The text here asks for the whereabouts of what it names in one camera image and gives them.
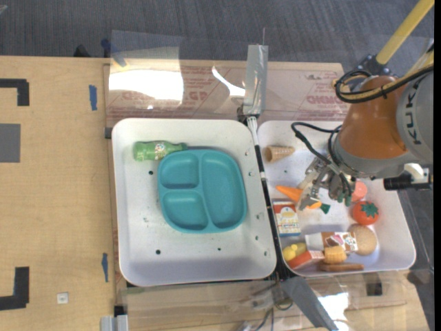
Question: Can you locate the tan bread roll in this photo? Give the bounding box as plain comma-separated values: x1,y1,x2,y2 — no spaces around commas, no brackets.
347,223,379,257

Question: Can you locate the pink cylinder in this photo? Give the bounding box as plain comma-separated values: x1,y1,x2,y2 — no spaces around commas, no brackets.
351,181,369,203

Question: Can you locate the yellow round toy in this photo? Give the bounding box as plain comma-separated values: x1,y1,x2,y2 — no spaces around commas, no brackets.
282,243,308,263

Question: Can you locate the yellow corn cob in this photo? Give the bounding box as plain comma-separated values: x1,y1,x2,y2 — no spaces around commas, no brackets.
322,245,348,265

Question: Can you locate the tan ice cream cone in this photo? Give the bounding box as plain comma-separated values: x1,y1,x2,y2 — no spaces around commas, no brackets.
263,145,296,163

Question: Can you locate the orange tomato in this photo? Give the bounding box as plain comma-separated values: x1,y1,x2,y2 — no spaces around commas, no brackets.
351,200,380,226

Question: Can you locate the white and red carton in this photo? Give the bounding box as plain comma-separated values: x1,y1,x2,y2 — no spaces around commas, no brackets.
271,198,302,238

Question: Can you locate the green plastic bottle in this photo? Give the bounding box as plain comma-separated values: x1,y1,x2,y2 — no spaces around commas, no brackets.
132,140,189,163

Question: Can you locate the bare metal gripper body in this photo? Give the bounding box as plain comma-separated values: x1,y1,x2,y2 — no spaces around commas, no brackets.
304,157,356,203

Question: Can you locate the black cylinder on white bracket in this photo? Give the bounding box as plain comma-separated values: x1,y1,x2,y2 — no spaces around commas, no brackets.
383,162,432,191

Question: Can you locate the orange and white box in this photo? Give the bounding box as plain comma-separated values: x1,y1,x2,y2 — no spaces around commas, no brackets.
287,250,326,270

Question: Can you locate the brown cardboard board red print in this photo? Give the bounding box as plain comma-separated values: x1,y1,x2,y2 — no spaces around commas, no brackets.
103,59,430,331

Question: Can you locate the brown sausage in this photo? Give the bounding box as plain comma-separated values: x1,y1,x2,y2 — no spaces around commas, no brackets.
317,261,365,273

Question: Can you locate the blue divided plate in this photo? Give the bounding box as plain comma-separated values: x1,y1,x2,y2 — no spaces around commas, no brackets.
156,148,249,234

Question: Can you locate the white plastic tray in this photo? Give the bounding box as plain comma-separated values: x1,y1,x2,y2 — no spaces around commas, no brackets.
256,119,418,279
110,117,278,288

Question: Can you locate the white printed packet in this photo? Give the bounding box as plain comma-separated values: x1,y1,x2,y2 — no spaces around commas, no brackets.
304,230,360,255

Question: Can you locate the orange carrot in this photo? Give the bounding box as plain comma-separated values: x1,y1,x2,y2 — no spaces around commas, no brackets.
275,184,332,215

